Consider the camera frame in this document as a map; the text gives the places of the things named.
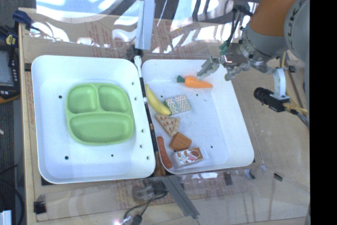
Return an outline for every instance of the sausage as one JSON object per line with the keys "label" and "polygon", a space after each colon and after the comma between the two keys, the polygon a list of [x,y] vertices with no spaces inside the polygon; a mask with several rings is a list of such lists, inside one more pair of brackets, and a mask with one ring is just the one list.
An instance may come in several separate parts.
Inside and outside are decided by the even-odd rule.
{"label": "sausage", "polygon": [[169,156],[166,153],[163,137],[158,136],[157,142],[158,142],[159,152],[160,152],[160,156],[162,158],[163,164],[167,169],[169,169],[169,168],[172,167],[173,164],[172,164],[172,161],[170,160]]}

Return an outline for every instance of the reflective surface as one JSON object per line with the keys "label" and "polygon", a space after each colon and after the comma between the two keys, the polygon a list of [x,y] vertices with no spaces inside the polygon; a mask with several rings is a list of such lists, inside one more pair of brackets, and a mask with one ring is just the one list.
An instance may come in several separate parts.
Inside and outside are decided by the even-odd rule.
{"label": "reflective surface", "polygon": [[[128,48],[135,44],[140,0],[36,0],[35,9],[23,9],[33,28],[22,28],[21,63],[29,64],[43,54],[113,57],[130,60]],[[153,58],[206,59],[219,54],[219,46],[232,29],[232,9],[244,5],[253,12],[257,3],[232,0],[156,0],[151,49],[143,61]],[[249,17],[240,21],[245,26]],[[233,41],[240,39],[237,28]],[[287,74],[289,93],[303,95],[303,65]],[[279,65],[278,60],[272,65]],[[146,224],[245,224],[305,217],[310,199],[309,131],[294,115],[276,113],[253,97],[257,87],[273,89],[273,77],[257,70],[238,74],[232,81],[254,149],[254,162],[244,168],[172,176],[182,185],[199,215],[184,211],[171,193],[149,204]],[[25,110],[33,172],[30,199],[45,202],[46,213],[33,213],[37,222],[55,224],[93,221],[111,224],[123,220],[128,209],[146,202],[136,196],[149,182],[144,180],[51,185],[42,180],[37,167],[34,104],[31,73],[24,72]],[[141,213],[144,207],[130,212]]]}

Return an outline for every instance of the white tray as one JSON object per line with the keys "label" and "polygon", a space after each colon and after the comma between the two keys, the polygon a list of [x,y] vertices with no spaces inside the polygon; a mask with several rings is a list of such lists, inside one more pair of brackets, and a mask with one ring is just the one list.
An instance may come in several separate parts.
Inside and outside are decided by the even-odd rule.
{"label": "white tray", "polygon": [[[55,184],[145,178],[155,169],[150,128],[136,66],[124,59],[43,55],[32,63],[38,150],[43,178]],[[114,83],[129,95],[134,135],[111,145],[77,142],[67,127],[65,101],[80,83]]]}
{"label": "white tray", "polygon": [[[192,89],[177,83],[178,75],[194,75],[204,60],[148,60],[142,73],[144,83],[160,101],[186,95],[191,111],[173,115],[180,118],[179,131],[192,140],[191,147],[203,146],[209,158],[193,165],[167,169],[172,174],[196,173],[247,166],[253,162],[254,151],[243,120],[231,81],[225,81],[226,69],[220,67],[204,80],[213,84],[211,89]],[[150,107],[156,136],[162,136],[169,156],[171,137],[155,119]]]}

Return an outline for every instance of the robotic hand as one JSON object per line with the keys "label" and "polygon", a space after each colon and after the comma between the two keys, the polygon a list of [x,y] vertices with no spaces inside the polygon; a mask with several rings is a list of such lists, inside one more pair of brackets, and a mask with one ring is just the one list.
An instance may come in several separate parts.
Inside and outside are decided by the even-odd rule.
{"label": "robotic hand", "polygon": [[[247,71],[251,67],[264,74],[273,74],[274,92],[258,88],[254,96],[279,112],[284,107],[277,104],[289,100],[285,93],[284,70],[287,68],[273,69],[267,63],[290,50],[295,57],[305,63],[305,92],[309,111],[310,0],[261,0],[254,14],[242,6],[233,8],[233,13],[237,12],[239,15],[236,22],[233,20],[231,35],[220,46],[220,58],[210,56],[207,59],[197,73],[199,80],[215,72],[220,65],[227,69],[225,76],[227,81],[233,79],[235,74]],[[242,13],[249,15],[251,19],[243,29],[239,43],[231,43]],[[263,98],[266,96],[271,96],[271,99],[267,101]]]}

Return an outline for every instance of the brown toy bread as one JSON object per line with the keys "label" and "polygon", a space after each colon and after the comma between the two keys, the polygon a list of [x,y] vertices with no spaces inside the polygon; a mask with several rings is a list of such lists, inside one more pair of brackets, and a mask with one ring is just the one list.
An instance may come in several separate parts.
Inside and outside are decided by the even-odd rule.
{"label": "brown toy bread", "polygon": [[185,150],[190,147],[192,140],[186,137],[184,134],[177,132],[173,136],[169,147],[175,151]]}

